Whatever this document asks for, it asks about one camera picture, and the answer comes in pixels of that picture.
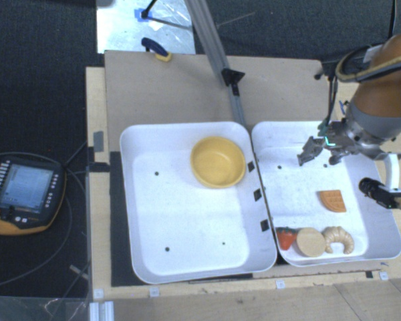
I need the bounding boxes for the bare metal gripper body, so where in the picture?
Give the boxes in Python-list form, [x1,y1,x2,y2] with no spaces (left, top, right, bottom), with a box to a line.
[323,120,388,161]

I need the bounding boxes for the orange waffle biscuit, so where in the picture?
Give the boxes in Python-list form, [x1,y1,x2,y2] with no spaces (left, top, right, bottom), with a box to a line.
[318,189,348,213]

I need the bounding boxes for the white plastic tray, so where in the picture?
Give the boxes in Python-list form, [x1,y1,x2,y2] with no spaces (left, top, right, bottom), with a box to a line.
[119,120,278,286]
[251,120,401,268]

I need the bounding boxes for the beige croissant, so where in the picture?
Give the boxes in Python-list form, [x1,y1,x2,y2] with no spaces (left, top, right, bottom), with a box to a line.
[321,225,356,255]

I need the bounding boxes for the round beige biscuit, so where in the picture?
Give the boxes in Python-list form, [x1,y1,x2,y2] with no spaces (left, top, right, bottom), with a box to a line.
[295,227,327,258]

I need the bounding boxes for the red strawberry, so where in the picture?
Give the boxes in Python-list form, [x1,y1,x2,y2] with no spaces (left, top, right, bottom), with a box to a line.
[275,226,297,251]

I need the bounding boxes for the yellow bowl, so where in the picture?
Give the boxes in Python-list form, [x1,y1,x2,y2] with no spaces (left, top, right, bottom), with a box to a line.
[189,136,247,190]

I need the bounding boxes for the brown cardboard board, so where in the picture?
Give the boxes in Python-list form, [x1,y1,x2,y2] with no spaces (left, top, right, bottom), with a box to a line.
[103,49,382,280]

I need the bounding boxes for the black cylinder on white bracket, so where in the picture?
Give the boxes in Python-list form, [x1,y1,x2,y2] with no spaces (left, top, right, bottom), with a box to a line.
[358,152,401,211]

